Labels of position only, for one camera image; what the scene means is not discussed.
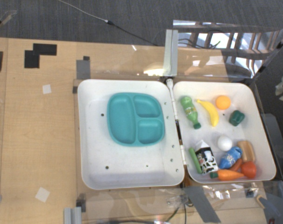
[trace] toy orange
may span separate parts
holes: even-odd
[[[220,110],[226,110],[231,105],[231,100],[228,96],[221,95],[216,98],[215,105]]]

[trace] white egg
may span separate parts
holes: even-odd
[[[227,137],[225,135],[221,135],[218,138],[217,146],[222,151],[229,151],[231,149],[231,147],[233,146],[233,142],[229,137]]]

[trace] plastic lid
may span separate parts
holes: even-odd
[[[201,127],[201,124],[200,124],[200,123],[197,123],[197,124],[195,124],[193,127],[194,127],[194,129],[199,129],[199,128]]]
[[[210,173],[210,177],[211,178],[217,178],[218,177],[218,173],[217,172],[211,172]]]

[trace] carrot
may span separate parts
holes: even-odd
[[[243,163],[242,159],[237,159],[236,163],[233,166],[231,166],[229,170],[237,172],[238,169],[241,167],[242,163]]]
[[[230,181],[236,178],[244,177],[244,174],[227,169],[220,169],[217,172],[211,172],[210,177],[211,178],[218,177],[222,181]]]

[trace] banana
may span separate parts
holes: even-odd
[[[211,124],[213,127],[215,127],[219,121],[219,115],[215,106],[209,101],[202,101],[198,99],[197,102],[200,103],[208,111],[210,115]]]

